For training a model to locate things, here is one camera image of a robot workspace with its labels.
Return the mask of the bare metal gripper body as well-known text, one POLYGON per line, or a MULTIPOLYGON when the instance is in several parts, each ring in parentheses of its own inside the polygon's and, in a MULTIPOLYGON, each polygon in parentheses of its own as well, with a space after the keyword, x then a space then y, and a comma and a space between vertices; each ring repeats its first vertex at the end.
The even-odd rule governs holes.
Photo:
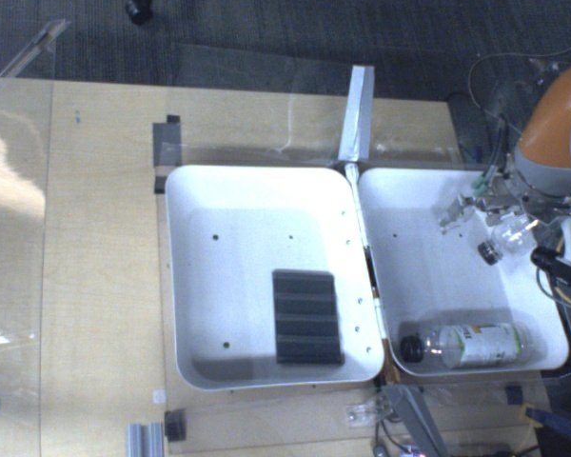
POLYGON ((516 178, 493 178, 489 184, 482 183, 474 191, 474 206, 486 213, 489 226, 503 222, 508 215, 524 215, 545 223, 543 217, 551 204, 550 196, 516 178))

